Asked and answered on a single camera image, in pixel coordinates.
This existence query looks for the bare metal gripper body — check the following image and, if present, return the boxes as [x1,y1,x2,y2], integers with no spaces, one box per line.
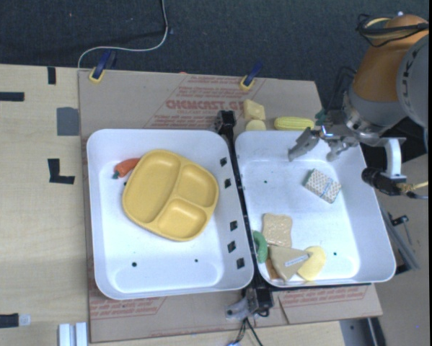
[319,109,387,146]

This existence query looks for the yellow corn cob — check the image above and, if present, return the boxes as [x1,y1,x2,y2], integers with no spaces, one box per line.
[273,116,315,132]

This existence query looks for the patterned white packet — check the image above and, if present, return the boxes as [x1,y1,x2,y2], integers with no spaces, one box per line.
[302,168,343,205]

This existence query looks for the pale yellow round piece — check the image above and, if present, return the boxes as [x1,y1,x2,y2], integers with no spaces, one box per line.
[244,119,268,133]

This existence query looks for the white plastic tray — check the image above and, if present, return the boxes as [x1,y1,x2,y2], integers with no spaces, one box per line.
[86,128,255,301]
[234,130,397,288]

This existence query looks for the yellow cheese wedge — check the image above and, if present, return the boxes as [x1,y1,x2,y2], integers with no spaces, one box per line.
[242,99,267,121]

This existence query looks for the thin black rod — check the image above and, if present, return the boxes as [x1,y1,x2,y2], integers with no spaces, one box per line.
[223,123,262,292]

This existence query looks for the tan bread slice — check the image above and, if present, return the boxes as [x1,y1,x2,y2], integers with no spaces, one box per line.
[261,212,294,249]

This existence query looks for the green curved toy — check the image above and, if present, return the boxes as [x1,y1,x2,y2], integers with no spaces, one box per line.
[252,230,270,265]

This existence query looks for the yellow round chip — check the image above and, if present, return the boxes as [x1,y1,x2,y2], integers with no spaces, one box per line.
[296,245,327,282]

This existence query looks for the tan triangular slice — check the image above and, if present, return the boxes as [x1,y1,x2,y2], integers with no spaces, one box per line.
[268,244,311,283]

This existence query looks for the yellow divided plate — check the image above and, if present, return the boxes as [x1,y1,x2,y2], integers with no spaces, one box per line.
[121,148,221,243]

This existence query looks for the orange carrot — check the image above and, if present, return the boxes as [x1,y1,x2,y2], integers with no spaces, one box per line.
[111,157,141,180]

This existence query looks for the brown cardboard board red print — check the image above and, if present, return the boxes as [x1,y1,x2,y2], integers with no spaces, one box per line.
[77,68,384,344]

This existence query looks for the black cylinder on white bracket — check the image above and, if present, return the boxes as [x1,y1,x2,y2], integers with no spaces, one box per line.
[361,137,408,197]

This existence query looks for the black block with wires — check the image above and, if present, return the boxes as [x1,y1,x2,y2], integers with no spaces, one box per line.
[214,110,237,135]
[244,285,275,312]

